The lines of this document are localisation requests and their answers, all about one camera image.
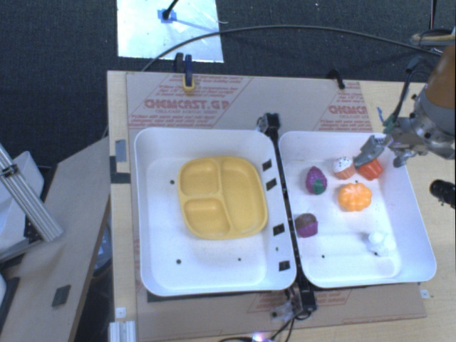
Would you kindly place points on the orange toy pumpkin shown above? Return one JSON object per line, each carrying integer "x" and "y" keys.
{"x": 354, "y": 197}

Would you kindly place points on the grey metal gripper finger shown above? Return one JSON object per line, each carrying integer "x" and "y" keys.
{"x": 368, "y": 151}
{"x": 402, "y": 159}

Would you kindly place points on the white plastic tray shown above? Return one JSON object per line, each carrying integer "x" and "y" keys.
{"x": 342, "y": 255}
{"x": 160, "y": 226}

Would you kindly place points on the white lumpy toy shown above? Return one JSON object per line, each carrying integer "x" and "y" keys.
{"x": 381, "y": 243}

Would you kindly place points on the orange toy cupcake cup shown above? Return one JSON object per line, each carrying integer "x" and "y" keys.
{"x": 372, "y": 171}

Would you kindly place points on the purple toy grapes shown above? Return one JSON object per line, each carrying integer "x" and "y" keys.
{"x": 315, "y": 180}

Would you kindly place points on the chocolate toy cupcake purple cup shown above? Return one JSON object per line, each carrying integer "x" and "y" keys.
{"x": 306, "y": 224}

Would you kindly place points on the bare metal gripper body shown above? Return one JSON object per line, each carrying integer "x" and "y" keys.
{"x": 406, "y": 134}

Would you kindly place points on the thin black and white rod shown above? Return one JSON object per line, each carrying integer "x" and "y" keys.
{"x": 285, "y": 191}

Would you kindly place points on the brown cardboard board red print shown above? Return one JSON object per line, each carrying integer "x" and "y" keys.
{"x": 292, "y": 98}

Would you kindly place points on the yellow divided plate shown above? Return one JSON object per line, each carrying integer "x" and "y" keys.
{"x": 228, "y": 198}

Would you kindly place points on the white frosted toy cupcake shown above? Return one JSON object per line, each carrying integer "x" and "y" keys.
{"x": 343, "y": 167}

